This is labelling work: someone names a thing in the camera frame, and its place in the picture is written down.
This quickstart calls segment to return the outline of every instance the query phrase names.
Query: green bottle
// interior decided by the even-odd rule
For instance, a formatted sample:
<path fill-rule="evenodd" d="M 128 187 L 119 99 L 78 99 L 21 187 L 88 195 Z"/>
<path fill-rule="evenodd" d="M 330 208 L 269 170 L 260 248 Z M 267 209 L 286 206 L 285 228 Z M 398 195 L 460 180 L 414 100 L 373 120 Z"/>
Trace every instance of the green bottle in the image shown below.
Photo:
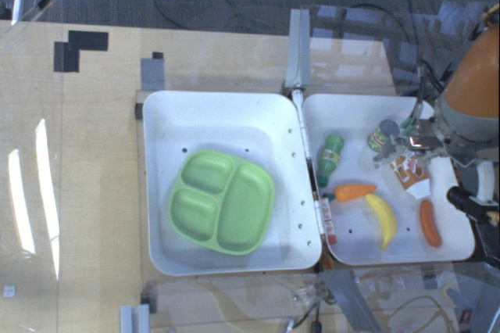
<path fill-rule="evenodd" d="M 318 185 L 323 188 L 328 185 L 328 177 L 337 169 L 344 139 L 338 134 L 330 134 L 325 140 L 320 161 L 318 162 Z"/>

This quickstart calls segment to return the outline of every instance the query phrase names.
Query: wooden table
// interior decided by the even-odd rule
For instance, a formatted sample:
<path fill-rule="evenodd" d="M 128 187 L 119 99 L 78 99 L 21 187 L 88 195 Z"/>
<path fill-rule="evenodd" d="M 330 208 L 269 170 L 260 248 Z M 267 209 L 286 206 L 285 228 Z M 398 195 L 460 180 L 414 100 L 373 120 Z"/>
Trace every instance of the wooden table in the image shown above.
<path fill-rule="evenodd" d="M 79 73 L 54 72 L 54 42 L 66 42 L 70 30 L 108 32 L 108 49 L 80 51 Z M 393 95 L 382 44 L 366 46 L 365 42 L 314 39 L 311 90 Z M 16 296 L 2 299 L 0 330 L 118 331 L 120 306 L 137 305 L 144 275 L 154 275 L 155 271 L 143 270 L 141 265 L 147 249 L 141 247 L 134 115 L 136 92 L 141 89 L 141 58 L 151 58 L 153 52 L 163 53 L 167 89 L 279 92 L 288 38 L 34 23 L 4 47 L 0 58 L 0 209 L 5 210 L 0 216 L 0 283 L 15 285 Z M 334 85 L 325 88 L 321 81 Z M 59 212 L 59 282 L 38 183 L 35 129 L 42 119 Z M 6 161 L 14 149 L 20 154 L 37 248 L 30 260 L 20 255 L 16 225 L 8 211 L 12 194 Z M 164 282 L 175 284 L 166 277 Z M 204 295 L 210 292 L 222 315 L 234 321 L 209 327 L 187 324 L 178 327 L 178 333 L 277 331 L 283 322 L 282 318 L 245 320 L 245 313 L 224 291 L 208 288 Z M 186 292 L 179 296 L 186 306 L 194 298 Z M 186 318 L 190 312 L 205 312 L 184 310 Z M 302 312 L 295 307 L 295 316 Z M 328 313 L 322 318 L 323 325 L 330 326 L 328 331 L 348 330 L 338 306 L 324 312 Z M 309 325 L 302 328 L 308 331 Z"/>

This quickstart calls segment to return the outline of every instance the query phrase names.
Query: small white sticker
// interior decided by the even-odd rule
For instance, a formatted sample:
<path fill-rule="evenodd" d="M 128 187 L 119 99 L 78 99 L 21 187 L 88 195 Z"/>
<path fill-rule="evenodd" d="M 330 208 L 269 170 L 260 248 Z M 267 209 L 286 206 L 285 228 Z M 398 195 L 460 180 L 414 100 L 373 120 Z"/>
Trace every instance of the small white sticker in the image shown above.
<path fill-rule="evenodd" d="M 16 295 L 16 286 L 3 286 L 3 296 L 5 298 L 13 297 Z"/>

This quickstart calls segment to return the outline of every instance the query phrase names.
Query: green plate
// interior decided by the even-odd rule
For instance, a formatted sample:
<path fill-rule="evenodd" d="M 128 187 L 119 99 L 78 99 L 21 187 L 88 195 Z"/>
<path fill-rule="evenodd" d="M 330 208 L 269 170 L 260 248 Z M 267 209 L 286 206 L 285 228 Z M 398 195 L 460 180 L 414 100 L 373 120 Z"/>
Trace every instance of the green plate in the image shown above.
<path fill-rule="evenodd" d="M 274 183 L 260 166 L 225 152 L 189 156 L 173 184 L 168 217 L 177 233 L 215 251 L 248 254 L 264 239 Z"/>

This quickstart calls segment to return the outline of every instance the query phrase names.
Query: yellow banana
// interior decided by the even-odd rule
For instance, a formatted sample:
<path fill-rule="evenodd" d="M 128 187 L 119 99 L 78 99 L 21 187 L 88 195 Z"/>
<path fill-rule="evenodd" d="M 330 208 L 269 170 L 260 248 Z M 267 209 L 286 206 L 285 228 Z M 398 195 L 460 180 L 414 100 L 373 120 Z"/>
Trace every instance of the yellow banana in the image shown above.
<path fill-rule="evenodd" d="M 385 250 L 388 248 L 389 241 L 396 234 L 398 228 L 396 218 L 389 204 L 379 195 L 367 194 L 365 198 L 380 219 L 380 226 L 382 227 L 382 245 L 380 247 Z"/>

